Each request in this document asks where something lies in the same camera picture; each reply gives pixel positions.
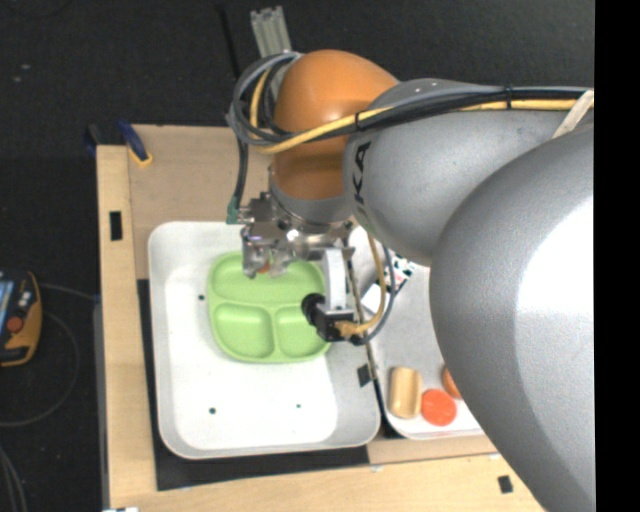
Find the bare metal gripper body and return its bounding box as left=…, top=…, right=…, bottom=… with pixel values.
left=236, top=191, right=355, bottom=264

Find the green divided plate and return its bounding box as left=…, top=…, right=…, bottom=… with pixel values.
left=205, top=250, right=334, bottom=364

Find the white packet with coloured print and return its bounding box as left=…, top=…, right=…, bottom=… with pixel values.
left=359, top=251, right=418, bottom=312

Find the white plastic tray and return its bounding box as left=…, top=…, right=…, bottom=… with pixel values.
left=349, top=224, right=497, bottom=442
left=147, top=220, right=383, bottom=460

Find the pale wood board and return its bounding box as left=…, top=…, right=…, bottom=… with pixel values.
left=95, top=123, right=547, bottom=512

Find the tan toy bread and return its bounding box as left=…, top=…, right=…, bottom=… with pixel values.
left=387, top=365, right=424, bottom=421

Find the orange toy food piece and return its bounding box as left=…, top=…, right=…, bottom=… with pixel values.
left=441, top=365, right=462, bottom=400

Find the orange round biscuit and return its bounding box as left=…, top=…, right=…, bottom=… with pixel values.
left=420, top=388, right=459, bottom=428

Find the black cylinder on white bracket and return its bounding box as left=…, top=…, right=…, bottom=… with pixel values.
left=300, top=247, right=359, bottom=344

